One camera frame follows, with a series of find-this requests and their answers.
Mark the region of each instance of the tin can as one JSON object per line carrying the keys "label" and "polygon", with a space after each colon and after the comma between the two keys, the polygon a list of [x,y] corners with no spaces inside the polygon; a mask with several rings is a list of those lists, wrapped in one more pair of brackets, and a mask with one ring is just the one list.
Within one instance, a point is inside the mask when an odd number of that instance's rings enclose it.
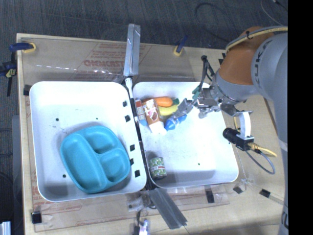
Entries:
{"label": "tin can", "polygon": [[149,160],[150,175],[153,180],[159,180],[166,177],[165,165],[162,157],[156,157]]}

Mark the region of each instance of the blue divided tray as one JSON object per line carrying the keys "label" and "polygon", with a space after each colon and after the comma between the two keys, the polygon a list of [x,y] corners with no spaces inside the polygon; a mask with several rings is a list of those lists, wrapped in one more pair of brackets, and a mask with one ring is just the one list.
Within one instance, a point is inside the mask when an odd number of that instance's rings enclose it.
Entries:
{"label": "blue divided tray", "polygon": [[73,182],[86,193],[115,186],[131,169],[121,141],[104,126],[88,127],[68,135],[61,144],[61,158]]}

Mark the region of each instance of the white tray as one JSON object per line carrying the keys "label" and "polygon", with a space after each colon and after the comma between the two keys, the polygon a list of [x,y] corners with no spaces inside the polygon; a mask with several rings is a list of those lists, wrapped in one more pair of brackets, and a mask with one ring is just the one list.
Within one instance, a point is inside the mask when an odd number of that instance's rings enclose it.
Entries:
{"label": "white tray", "polygon": [[[60,202],[144,188],[147,175],[128,92],[122,85],[113,82],[38,82],[31,87],[30,106],[38,190],[45,199]],[[130,121],[126,122],[125,116],[129,116]],[[128,177],[118,185],[101,193],[87,194],[68,176],[60,146],[67,135],[94,125],[110,128],[134,164]]]}
{"label": "white tray", "polygon": [[[199,82],[140,82],[134,98],[158,96],[192,99]],[[238,165],[231,144],[223,137],[226,128],[221,112],[200,119],[194,108],[175,130],[166,135],[153,134],[140,125],[146,158],[163,157],[167,177],[155,181],[161,188],[221,184],[238,177]]]}

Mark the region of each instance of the hole in bin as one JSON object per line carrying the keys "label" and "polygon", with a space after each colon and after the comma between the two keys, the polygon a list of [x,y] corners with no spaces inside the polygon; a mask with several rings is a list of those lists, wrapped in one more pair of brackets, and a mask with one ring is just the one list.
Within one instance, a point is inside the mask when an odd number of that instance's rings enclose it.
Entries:
{"label": "hole in bin", "polygon": [[140,171],[139,171],[139,170],[136,170],[136,171],[135,171],[135,178],[136,178],[136,177],[139,177],[139,176],[140,176]]}
{"label": "hole in bin", "polygon": [[131,120],[131,117],[129,115],[125,116],[125,120],[126,122],[128,122],[129,120]]}

